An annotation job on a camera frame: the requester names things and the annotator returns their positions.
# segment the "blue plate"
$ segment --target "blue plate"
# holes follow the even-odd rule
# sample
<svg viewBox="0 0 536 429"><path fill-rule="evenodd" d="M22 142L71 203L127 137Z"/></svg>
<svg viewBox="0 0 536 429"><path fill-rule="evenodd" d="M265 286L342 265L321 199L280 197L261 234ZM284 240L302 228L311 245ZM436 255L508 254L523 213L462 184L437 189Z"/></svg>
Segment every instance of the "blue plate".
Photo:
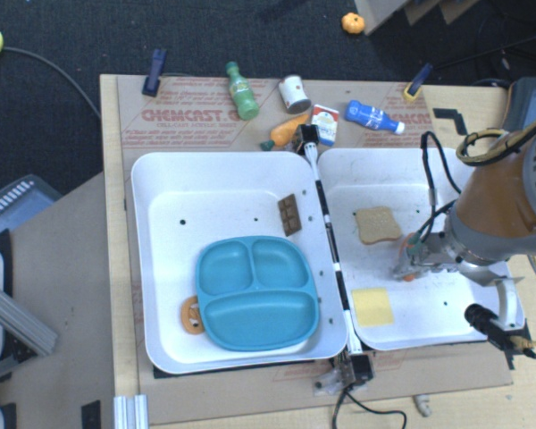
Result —
<svg viewBox="0 0 536 429"><path fill-rule="evenodd" d="M197 260L197 297L205 332L226 349L295 345L319 322L306 258L278 237L239 237L206 247Z"/></svg>

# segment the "white can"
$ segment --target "white can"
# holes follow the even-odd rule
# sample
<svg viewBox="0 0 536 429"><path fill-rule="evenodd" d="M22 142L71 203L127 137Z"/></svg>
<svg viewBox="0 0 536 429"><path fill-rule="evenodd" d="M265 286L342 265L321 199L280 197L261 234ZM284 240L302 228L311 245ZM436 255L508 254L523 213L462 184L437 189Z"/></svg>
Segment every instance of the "white can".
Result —
<svg viewBox="0 0 536 429"><path fill-rule="evenodd" d="M278 88L280 89L280 94L282 95L282 100L284 100L284 105L288 113L303 113L312 105L312 101L304 92L304 85L299 76L288 75L280 80Z"/></svg>

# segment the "blue clamp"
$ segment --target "blue clamp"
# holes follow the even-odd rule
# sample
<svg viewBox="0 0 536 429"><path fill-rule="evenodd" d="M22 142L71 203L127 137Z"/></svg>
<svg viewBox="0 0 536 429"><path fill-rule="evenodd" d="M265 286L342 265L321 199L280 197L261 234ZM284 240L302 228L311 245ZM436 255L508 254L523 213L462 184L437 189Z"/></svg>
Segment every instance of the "blue clamp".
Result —
<svg viewBox="0 0 536 429"><path fill-rule="evenodd" d="M419 91L421 86L431 74L433 66L430 63L426 63L423 68L415 75L413 80L408 83L403 90L403 98L407 102L414 102L415 99L419 96Z"/></svg>
<svg viewBox="0 0 536 429"><path fill-rule="evenodd" d="M153 61L151 62L151 71L149 76L145 78L145 84L143 84L143 95L157 97L159 91L159 84L161 81L159 77L163 73L164 61L167 59L166 49L156 49L153 51Z"/></svg>

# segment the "blue spray bottle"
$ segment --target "blue spray bottle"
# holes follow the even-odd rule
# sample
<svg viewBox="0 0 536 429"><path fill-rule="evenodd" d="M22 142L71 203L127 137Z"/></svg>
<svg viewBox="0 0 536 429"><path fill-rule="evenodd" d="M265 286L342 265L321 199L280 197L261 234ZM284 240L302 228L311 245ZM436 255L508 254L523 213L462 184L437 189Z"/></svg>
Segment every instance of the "blue spray bottle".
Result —
<svg viewBox="0 0 536 429"><path fill-rule="evenodd" d="M349 102L344 117L347 121L357 122L371 130L388 130L396 135L400 135L405 130L403 122L393 121L384 111L374 106L364 105L357 100Z"/></svg>

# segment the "toy bread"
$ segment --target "toy bread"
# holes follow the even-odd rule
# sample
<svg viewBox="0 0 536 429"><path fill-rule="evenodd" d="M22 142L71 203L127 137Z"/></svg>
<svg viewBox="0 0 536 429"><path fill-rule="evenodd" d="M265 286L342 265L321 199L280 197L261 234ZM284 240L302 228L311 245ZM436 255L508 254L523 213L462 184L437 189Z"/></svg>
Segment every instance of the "toy bread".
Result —
<svg viewBox="0 0 536 429"><path fill-rule="evenodd" d="M359 239L365 245L393 241L401 236L401 228L387 206L362 208L356 211Z"/></svg>

